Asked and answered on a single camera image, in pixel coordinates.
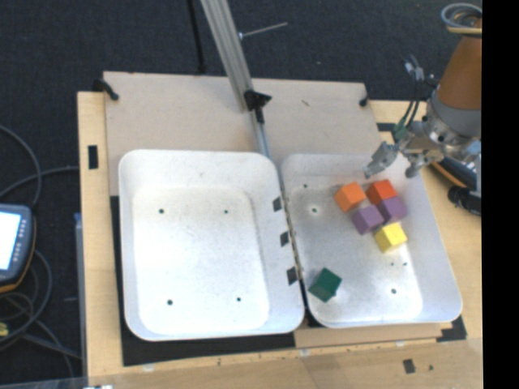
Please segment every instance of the dark green block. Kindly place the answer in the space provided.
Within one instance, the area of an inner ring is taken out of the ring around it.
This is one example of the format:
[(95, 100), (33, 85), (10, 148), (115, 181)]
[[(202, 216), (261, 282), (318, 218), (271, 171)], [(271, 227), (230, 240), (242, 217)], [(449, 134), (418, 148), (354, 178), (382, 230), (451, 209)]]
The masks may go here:
[(335, 275), (327, 268), (323, 268), (308, 292), (314, 294), (321, 301), (328, 302), (330, 298), (335, 296), (341, 281), (340, 276)]

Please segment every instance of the empty white tray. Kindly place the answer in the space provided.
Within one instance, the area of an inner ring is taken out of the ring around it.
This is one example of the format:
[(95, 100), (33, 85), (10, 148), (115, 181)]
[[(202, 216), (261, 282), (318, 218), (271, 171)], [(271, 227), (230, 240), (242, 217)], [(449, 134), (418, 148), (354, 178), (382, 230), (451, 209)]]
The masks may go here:
[[(421, 176), (406, 178), (409, 163), (399, 156), (366, 180), (362, 167), (370, 160), (368, 155), (296, 155), (282, 165), (305, 288), (324, 267), (342, 278), (327, 303), (308, 293), (310, 311), (326, 327), (337, 328), (454, 320), (461, 296)], [(400, 223), (409, 240), (382, 253), (372, 233), (358, 233), (354, 211), (342, 212), (333, 196), (345, 184), (357, 182), (365, 190), (385, 178), (408, 208)]]
[(119, 164), (129, 328), (151, 341), (290, 332), (304, 314), (274, 164), (135, 150)]

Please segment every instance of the block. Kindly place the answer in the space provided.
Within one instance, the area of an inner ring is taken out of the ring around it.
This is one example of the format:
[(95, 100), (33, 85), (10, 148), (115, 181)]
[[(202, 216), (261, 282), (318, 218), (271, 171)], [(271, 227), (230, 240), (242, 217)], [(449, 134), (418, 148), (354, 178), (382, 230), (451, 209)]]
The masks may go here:
[(384, 218), (380, 214), (379, 209), (374, 204), (367, 207), (358, 209), (353, 216), (351, 221), (354, 223), (355, 228), (361, 235), (368, 232), (373, 232), (379, 226), (384, 223)]
[(357, 182), (351, 182), (341, 187), (334, 198), (342, 211), (347, 212), (362, 203), (366, 199), (366, 194)]
[(407, 207), (399, 196), (382, 200), (377, 206), (385, 224), (398, 222), (407, 216)]
[(366, 196), (371, 204), (378, 205), (382, 200), (398, 196), (397, 191), (388, 179), (373, 182), (366, 190)]
[(375, 240), (382, 252), (387, 252), (407, 242), (404, 229), (398, 222), (387, 224), (375, 233)]
[(327, 268), (323, 268), (314, 283), (308, 289), (308, 292), (315, 295), (323, 302), (328, 302), (332, 297), (335, 297), (337, 289), (342, 282), (342, 278)]

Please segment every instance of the handheld device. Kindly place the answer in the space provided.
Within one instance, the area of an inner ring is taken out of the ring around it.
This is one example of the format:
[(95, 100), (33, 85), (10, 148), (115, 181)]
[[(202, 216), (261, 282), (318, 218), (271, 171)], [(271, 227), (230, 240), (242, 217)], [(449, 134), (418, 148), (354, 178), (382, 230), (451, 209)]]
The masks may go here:
[(35, 232), (29, 207), (0, 203), (0, 293), (22, 282), (34, 252)]

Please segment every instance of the screen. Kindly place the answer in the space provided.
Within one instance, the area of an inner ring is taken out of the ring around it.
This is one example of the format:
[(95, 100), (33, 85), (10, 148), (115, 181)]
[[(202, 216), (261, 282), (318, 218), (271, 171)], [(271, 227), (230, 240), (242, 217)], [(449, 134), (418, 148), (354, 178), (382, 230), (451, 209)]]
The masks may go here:
[(21, 215), (0, 212), (0, 269), (9, 268)]

